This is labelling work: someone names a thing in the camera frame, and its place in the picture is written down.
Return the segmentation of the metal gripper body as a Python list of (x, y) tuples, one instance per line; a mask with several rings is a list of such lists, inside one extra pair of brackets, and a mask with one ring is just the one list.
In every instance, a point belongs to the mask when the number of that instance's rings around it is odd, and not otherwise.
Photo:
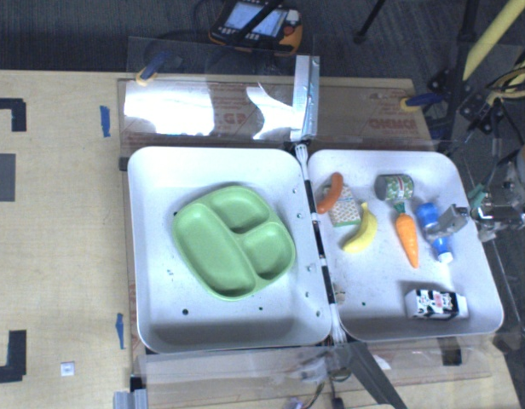
[(525, 187), (512, 178), (470, 191), (470, 216), (477, 225), (480, 241), (496, 239), (499, 232), (525, 228)]

